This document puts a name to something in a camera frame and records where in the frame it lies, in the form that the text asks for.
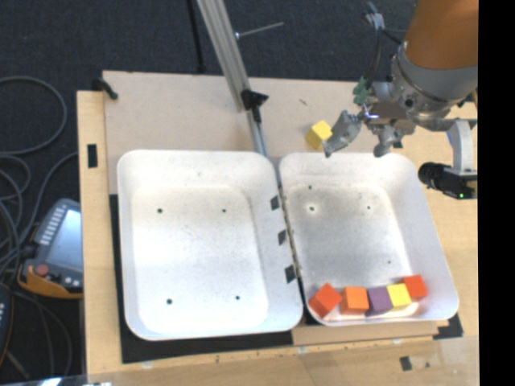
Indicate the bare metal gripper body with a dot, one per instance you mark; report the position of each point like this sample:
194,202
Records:
396,109

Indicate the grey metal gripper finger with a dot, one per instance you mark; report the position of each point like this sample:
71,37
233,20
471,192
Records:
344,133
386,141

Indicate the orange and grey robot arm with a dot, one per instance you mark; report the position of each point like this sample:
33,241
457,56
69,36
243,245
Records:
442,22

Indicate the yellow cube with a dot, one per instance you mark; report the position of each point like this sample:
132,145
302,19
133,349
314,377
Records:
399,295
319,134

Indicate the white plastic tray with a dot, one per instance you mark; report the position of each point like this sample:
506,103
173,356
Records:
201,247
354,235

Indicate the red cube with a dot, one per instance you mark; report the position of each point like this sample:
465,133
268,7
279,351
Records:
325,300
415,286

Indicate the purple cube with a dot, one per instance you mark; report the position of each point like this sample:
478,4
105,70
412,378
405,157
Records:
379,300

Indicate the orange cube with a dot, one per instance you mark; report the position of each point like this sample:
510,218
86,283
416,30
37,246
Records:
355,299

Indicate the brown cardboard board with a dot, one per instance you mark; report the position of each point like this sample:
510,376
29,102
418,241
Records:
181,115

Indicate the black cylinder on white bracket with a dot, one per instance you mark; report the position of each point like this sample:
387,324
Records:
446,181

